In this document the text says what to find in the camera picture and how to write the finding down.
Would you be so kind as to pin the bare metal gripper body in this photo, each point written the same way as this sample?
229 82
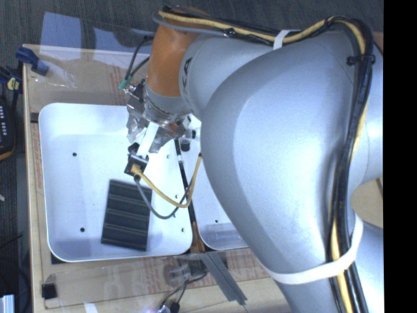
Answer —
163 120

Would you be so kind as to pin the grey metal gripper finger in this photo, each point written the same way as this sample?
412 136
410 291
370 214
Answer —
162 140
136 127

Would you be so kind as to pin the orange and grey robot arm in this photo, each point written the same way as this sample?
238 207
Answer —
277 135

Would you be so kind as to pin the thin black and white rod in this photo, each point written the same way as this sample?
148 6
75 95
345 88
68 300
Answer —
186 184

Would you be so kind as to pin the white plastic tray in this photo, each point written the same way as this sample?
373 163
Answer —
207 207
75 191

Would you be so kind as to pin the dark grey ribbed rectangular pad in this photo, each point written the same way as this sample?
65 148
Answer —
127 215

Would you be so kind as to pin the brown cardboard board red print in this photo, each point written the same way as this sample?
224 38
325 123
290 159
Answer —
242 270

